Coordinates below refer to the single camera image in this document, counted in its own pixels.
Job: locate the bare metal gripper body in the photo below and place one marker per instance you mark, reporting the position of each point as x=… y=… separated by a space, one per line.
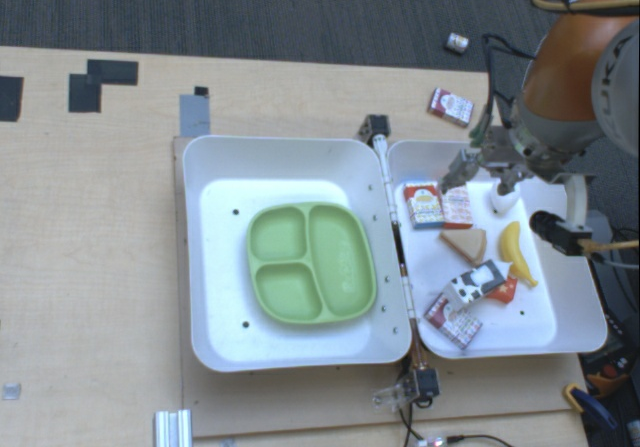
x=505 y=147

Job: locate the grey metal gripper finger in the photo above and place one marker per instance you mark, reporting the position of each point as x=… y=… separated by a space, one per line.
x=510 y=181
x=457 y=172

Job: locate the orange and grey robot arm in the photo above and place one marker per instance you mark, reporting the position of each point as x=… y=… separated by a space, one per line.
x=565 y=80

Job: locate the white rounded toy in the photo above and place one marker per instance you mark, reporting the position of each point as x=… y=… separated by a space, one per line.
x=502 y=205

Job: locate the red and orange carton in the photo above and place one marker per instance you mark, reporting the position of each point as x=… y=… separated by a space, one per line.
x=422 y=207

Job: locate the dark red and white packet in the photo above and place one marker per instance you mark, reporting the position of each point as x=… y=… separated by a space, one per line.
x=451 y=107
x=455 y=325

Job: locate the yellow banana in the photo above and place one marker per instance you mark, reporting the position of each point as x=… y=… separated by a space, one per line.
x=512 y=247

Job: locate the tan bread slice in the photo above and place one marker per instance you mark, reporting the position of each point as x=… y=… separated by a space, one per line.
x=467 y=242

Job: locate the thin black and white rod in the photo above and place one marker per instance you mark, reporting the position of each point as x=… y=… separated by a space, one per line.
x=395 y=215

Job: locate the black and white milk carton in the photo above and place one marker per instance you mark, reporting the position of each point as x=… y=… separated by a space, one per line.
x=475 y=285

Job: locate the orange packet with star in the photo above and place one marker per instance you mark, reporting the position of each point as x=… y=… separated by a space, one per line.
x=505 y=291

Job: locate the small silver can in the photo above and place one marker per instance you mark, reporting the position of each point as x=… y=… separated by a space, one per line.
x=457 y=42

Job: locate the white plastic tray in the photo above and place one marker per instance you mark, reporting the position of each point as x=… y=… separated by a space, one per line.
x=550 y=315
x=225 y=285

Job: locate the green divided plate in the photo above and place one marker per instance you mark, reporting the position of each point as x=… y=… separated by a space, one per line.
x=340 y=260

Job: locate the black cylinder on white bracket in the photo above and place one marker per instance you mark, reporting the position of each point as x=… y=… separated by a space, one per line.
x=560 y=230

